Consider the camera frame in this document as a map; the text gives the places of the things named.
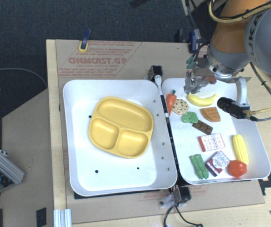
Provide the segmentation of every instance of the toy banana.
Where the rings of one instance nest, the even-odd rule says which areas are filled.
[[[213,96],[207,97],[207,98],[200,98],[195,96],[194,94],[188,94],[188,100],[193,105],[199,106],[199,107],[206,107],[214,103],[215,98],[217,97],[217,94],[214,94]]]
[[[244,138],[240,134],[233,136],[233,148],[236,158],[247,165],[249,163],[248,152],[245,146]]]

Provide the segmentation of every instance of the toy bread slice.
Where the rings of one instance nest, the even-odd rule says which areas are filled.
[[[211,122],[219,122],[220,121],[220,115],[217,111],[216,107],[210,107],[210,108],[202,108],[200,109],[201,114],[209,121]]]

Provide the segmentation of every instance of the white tray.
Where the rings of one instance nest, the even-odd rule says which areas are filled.
[[[267,177],[270,174],[271,166],[256,122],[252,122],[248,119],[236,119],[217,107],[217,100],[221,97],[236,100],[236,85],[218,81],[216,84],[207,85],[206,87],[201,88],[201,91],[196,94],[202,98],[212,96],[215,93],[218,94],[218,98],[213,105],[208,107],[217,107],[221,117],[220,122],[210,122],[203,117],[200,113],[200,108],[202,107],[194,106],[187,100],[187,94],[184,92],[184,85],[184,79],[167,79],[162,84],[163,93],[166,96],[172,90],[175,90],[177,98],[184,99],[188,103],[189,111],[195,112],[199,120],[213,127],[212,133],[221,133],[226,147],[220,150],[222,150],[230,160],[236,159],[232,146],[232,137],[233,135],[241,134],[248,150],[249,164],[247,165],[247,173],[240,178],[232,177],[226,168],[216,177],[209,173],[209,178],[207,180],[200,180],[194,172],[194,167],[190,162],[189,156],[201,154],[204,162],[206,162],[217,151],[212,150],[203,152],[198,137],[205,134],[192,127],[191,123],[182,122],[181,116],[172,112],[169,119],[177,160],[183,179],[190,184],[199,185],[206,183],[262,179]]]
[[[95,147],[90,118],[104,97],[119,97],[147,108],[154,129],[145,153],[123,158]],[[72,80],[63,89],[70,184],[81,196],[168,189],[177,180],[175,160],[157,86],[148,80]]]

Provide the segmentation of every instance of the black cable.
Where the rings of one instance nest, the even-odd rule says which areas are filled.
[[[194,226],[196,226],[196,227],[203,227],[203,224],[194,224],[194,223],[191,223],[191,222],[187,221],[187,220],[182,216],[181,212],[178,210],[177,205],[174,205],[174,206],[175,206],[175,208],[176,208],[176,210],[177,210],[179,216],[180,216],[180,217],[183,219],[183,221],[185,221],[187,224],[194,225]]]
[[[193,59],[193,60],[194,60],[194,61],[197,60],[201,48],[204,47],[205,45],[208,45],[209,43],[210,43],[210,41],[206,41],[205,43],[201,44],[201,45],[198,47],[198,49],[193,53],[193,56],[194,56],[194,59]]]
[[[172,210],[173,208],[174,208],[174,206],[172,206],[172,207],[168,208],[167,212],[165,213],[165,217],[164,217],[164,223],[163,223],[163,226],[164,226],[164,227],[167,227],[167,224],[166,224],[166,219],[167,219],[167,217],[168,217],[169,213],[171,212],[171,210]]]
[[[163,223],[163,226],[164,226],[164,227],[167,227],[166,219],[167,219],[169,213],[171,212],[171,210],[172,210],[174,207],[175,207],[175,209],[177,210],[177,213],[179,214],[179,216],[180,216],[180,217],[183,219],[183,221],[185,221],[187,224],[190,224],[190,225],[193,225],[193,226],[196,226],[196,227],[203,227],[203,224],[194,224],[194,223],[192,223],[192,222],[187,221],[187,220],[182,216],[182,214],[181,214],[181,212],[179,211],[177,205],[174,205],[174,206],[168,208],[167,212],[165,213],[164,223]]]
[[[196,25],[196,23],[195,23],[195,20],[194,20],[194,18],[193,18],[193,16],[192,16],[192,12],[191,12],[191,8],[190,8],[190,2],[192,3],[192,5],[193,5],[193,7],[194,7],[194,11],[196,11],[196,5],[195,5],[195,3],[194,3],[194,1],[193,0],[185,0],[185,4],[186,4],[186,7],[187,7],[187,11],[188,11],[188,15],[189,15],[189,18],[190,18],[190,21],[191,21],[191,23],[192,23],[192,26],[193,26],[193,28],[194,28],[194,30],[198,30],[198,27],[197,27],[197,25]],[[196,61],[197,60],[197,57],[198,57],[198,54],[199,54],[199,51],[200,51],[200,49],[201,49],[201,47],[200,47],[200,44],[201,44],[201,39],[198,37],[198,39],[196,40],[196,44],[197,44],[197,50],[195,51],[195,57],[194,57],[194,61]]]
[[[35,76],[37,76],[44,83],[46,88],[48,88],[48,85],[45,82],[45,80],[39,74],[37,74],[37,73],[35,73],[35,72],[31,71],[31,70],[27,70],[27,69],[23,69],[23,68],[0,68],[0,71],[4,71],[4,70],[21,70],[21,71],[26,71],[26,72],[32,73]]]
[[[263,79],[260,77],[259,73],[256,70],[256,67],[253,65],[252,62],[250,62],[251,68],[253,70],[253,72],[255,73],[255,75],[257,76],[257,78],[259,79],[259,81],[262,83],[262,85],[266,88],[266,90],[269,92],[269,94],[271,95],[271,90],[270,88],[267,86],[267,84],[265,83],[265,81],[263,81]],[[261,122],[261,121],[267,121],[267,120],[271,120],[271,117],[268,118],[264,118],[264,119],[258,119],[254,116],[250,116],[249,118],[252,121],[257,121],[257,122]]]

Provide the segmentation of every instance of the yellow plate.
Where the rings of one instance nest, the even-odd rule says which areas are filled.
[[[92,114],[89,138],[104,151],[136,158],[146,151],[153,124],[153,117],[146,108],[121,98],[105,97]]]

